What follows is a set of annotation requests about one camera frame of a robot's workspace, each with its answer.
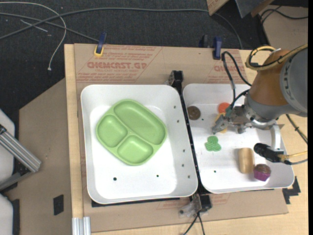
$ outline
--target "black floor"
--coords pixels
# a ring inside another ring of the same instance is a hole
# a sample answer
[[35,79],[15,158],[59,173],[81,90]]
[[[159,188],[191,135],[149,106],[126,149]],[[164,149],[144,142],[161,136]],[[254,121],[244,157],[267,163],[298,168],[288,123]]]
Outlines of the black floor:
[[[151,9],[207,9],[206,0],[0,0],[40,3],[58,13],[96,7],[136,7]],[[309,0],[276,0],[272,4],[308,7]],[[13,13],[45,19],[54,16],[48,9],[23,4],[1,4],[0,13]],[[237,5],[230,0],[217,12],[233,25],[243,43],[251,49],[263,44],[260,22],[247,15],[241,19]],[[228,23],[218,15],[210,17],[204,12],[141,12],[141,11],[94,11],[64,16],[67,27],[97,39],[102,31],[108,33],[107,42],[121,45],[150,45],[197,47],[204,34],[209,39],[223,38],[223,47],[240,48],[238,39]],[[60,19],[51,21],[62,24]],[[12,116],[52,85],[64,78],[63,46],[52,62],[48,75],[49,60],[61,40],[64,31],[41,24],[7,38],[2,36],[26,27],[21,18],[0,15],[0,109]],[[64,44],[95,43],[68,32]]]

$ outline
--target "blue clamp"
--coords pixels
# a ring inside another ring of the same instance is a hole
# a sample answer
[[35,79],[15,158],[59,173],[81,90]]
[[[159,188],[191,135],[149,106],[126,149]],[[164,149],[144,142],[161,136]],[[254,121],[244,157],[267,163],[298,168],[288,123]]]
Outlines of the blue clamp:
[[215,37],[213,40],[213,58],[220,60],[221,59],[221,48],[222,48],[222,38]]
[[99,38],[99,43],[96,46],[96,48],[94,49],[93,54],[95,56],[102,56],[103,54],[103,49],[104,49],[104,44],[106,42],[107,39],[107,33],[106,32],[102,32]]

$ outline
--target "brown round object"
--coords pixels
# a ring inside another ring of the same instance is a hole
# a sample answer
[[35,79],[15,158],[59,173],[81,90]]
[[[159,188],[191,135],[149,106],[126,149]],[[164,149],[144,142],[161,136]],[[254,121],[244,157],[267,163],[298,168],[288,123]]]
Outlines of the brown round object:
[[196,106],[189,106],[187,112],[190,120],[197,120],[201,116],[201,112]]
[[270,167],[266,164],[257,164],[254,169],[256,171],[259,171],[259,172],[262,172],[262,173],[267,173],[267,174],[270,174],[271,173],[271,170],[270,170]]

